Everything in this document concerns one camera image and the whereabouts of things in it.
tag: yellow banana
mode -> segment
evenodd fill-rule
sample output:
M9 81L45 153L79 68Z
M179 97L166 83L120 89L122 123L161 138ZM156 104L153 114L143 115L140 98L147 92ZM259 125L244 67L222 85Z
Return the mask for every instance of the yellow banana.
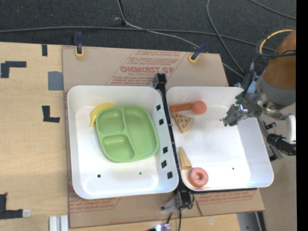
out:
M103 103L103 104L97 106L94 110L92 110L90 127L91 128L94 127L96 116L100 111L114 107L114 106L115 106L115 104L113 104L113 103Z

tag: white tray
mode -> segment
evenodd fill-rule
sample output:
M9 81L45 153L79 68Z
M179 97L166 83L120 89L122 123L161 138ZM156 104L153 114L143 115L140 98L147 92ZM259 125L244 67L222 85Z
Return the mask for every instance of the white tray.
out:
M151 115L159 138L149 158L115 163L104 155L90 113L102 103L135 104ZM67 96L72 178L75 192L85 199L173 191L179 176L160 93L151 87L76 86Z
M222 118L235 96L243 90L236 87L173 87L167 92L168 105L202 100L207 112L194 115L191 129L181 133L171 120L176 147L183 147L193 167L207 171L209 180L202 188L192 186L187 170L181 171L184 184L194 191L217 191L261 188L273 181L269 156L256 118L225 127Z

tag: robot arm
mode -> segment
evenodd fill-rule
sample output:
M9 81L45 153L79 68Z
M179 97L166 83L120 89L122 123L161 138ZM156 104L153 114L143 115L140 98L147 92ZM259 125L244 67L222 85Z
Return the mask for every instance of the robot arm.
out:
M275 52L265 55L262 47L267 39L280 32L290 31ZM242 83L243 92L235 97L223 118L225 126L235 126L248 117L260 118L264 113L277 120L286 120L289 134L286 138L268 134L267 141L288 155L296 154L296 120L294 115L284 115L281 110L295 103L296 98L296 30L279 28L265 34L257 44L257 54L270 58L263 73L256 77L254 64Z

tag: green plate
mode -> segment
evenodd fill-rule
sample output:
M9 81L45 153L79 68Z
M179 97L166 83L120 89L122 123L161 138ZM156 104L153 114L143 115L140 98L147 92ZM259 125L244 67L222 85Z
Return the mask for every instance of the green plate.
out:
M155 154L158 136L147 110L137 105L115 106L96 116L103 152L111 161L131 162Z

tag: light wood surface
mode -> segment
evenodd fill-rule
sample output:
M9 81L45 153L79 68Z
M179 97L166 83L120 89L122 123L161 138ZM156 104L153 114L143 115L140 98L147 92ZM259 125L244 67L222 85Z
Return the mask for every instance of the light wood surface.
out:
M0 194L8 193L8 210L30 209L29 218L0 220L0 230L47 231L50 216L68 215L63 91L48 90L48 72L62 72L61 47L0 43L0 62L26 61L0 78ZM59 123L43 122L49 105ZM171 220L174 230L178 219ZM72 230L145 231L157 222L78 228ZM236 214L184 218L181 231L239 231Z

